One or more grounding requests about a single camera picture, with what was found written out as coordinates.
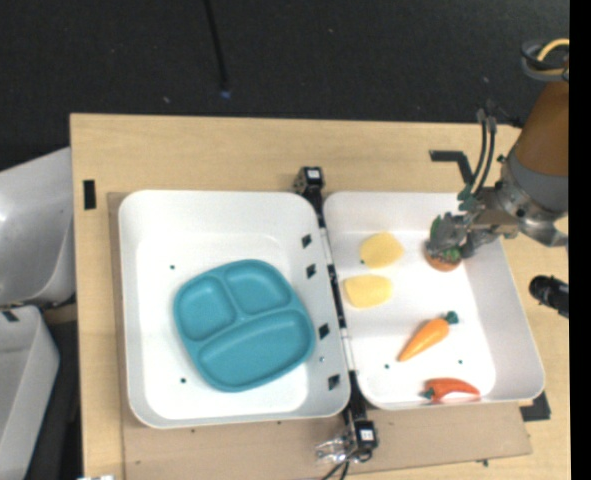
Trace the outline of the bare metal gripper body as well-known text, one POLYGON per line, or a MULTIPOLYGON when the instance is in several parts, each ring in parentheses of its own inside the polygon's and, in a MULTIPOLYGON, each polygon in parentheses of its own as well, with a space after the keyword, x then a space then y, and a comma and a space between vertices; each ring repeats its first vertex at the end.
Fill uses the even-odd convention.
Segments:
POLYGON ((546 247, 566 247, 568 236, 556 227, 566 214, 549 211, 513 185, 484 187, 463 200, 455 219, 463 229, 479 233, 478 245, 500 237, 524 235, 546 247))

